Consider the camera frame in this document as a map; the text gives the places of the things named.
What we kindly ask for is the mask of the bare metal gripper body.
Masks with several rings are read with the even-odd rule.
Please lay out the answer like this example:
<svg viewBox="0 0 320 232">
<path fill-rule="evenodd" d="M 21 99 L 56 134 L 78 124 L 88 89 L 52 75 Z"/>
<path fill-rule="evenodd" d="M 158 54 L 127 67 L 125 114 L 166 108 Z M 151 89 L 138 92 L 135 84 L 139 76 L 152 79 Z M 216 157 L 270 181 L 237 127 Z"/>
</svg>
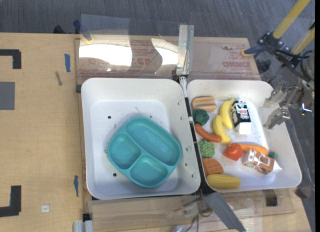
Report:
<svg viewBox="0 0 320 232">
<path fill-rule="evenodd" d="M 298 84 L 284 88 L 285 107 L 299 110 L 300 113 L 313 113 L 315 110 L 315 82 L 301 79 Z"/>
</svg>

